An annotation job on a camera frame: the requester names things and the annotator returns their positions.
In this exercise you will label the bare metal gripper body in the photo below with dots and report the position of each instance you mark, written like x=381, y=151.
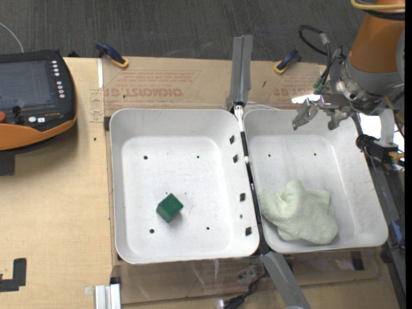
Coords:
x=349, y=97

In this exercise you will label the green cube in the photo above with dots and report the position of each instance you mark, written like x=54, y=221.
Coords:
x=169, y=207

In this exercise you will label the black cylinder on white bracket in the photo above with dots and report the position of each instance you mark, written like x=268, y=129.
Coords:
x=381, y=148

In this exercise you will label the brown cardboard board, red print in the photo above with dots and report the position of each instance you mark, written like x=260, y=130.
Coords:
x=206, y=85

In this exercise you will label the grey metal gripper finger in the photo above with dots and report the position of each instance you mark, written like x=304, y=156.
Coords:
x=304, y=113
x=338, y=117

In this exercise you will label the thin black and white rod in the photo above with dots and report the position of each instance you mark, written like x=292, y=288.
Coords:
x=245, y=146

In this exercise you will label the pale green cloth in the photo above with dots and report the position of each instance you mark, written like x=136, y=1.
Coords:
x=299, y=212

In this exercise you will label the white plastic tray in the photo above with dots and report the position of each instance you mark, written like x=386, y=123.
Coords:
x=309, y=153
x=180, y=179

